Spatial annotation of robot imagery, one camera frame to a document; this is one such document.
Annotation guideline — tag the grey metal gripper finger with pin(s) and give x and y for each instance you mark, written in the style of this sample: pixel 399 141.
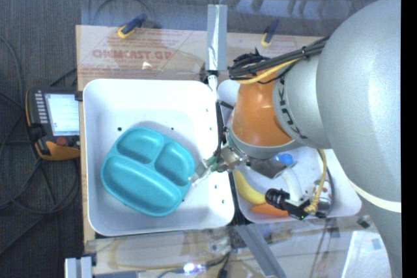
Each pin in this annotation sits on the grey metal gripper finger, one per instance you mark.
pixel 200 179
pixel 202 168

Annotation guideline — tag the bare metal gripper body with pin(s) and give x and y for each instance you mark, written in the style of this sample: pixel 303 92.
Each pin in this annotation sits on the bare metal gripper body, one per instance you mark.
pixel 232 160

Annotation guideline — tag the blue divided plate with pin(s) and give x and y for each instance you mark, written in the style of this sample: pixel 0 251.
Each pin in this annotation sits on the blue divided plate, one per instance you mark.
pixel 143 179

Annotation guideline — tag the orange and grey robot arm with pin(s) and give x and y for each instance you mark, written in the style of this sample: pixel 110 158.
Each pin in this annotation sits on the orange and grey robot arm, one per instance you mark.
pixel 352 81

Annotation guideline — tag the yellow banana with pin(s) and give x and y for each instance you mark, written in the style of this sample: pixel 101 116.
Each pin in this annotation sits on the yellow banana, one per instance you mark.
pixel 247 192

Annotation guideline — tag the clear bottle with blue cap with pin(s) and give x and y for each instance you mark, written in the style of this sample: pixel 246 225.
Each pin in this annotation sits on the clear bottle with blue cap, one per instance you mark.
pixel 285 159

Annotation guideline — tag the orange carrot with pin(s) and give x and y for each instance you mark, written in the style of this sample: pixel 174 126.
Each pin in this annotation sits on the orange carrot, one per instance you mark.
pixel 268 210

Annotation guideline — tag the white plastic tray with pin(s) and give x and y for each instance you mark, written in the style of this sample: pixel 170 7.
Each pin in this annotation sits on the white plastic tray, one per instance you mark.
pixel 339 202
pixel 146 101

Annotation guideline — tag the white printed packet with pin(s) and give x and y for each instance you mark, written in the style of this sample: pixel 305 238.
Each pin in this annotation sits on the white printed packet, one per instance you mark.
pixel 326 193

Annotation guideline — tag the brown cardboard board red print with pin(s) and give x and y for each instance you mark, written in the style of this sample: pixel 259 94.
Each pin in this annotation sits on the brown cardboard board red print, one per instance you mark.
pixel 97 68

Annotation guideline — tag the black cylinder on white bracket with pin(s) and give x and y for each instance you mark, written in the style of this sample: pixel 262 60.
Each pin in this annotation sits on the black cylinder on white bracket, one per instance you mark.
pixel 294 187

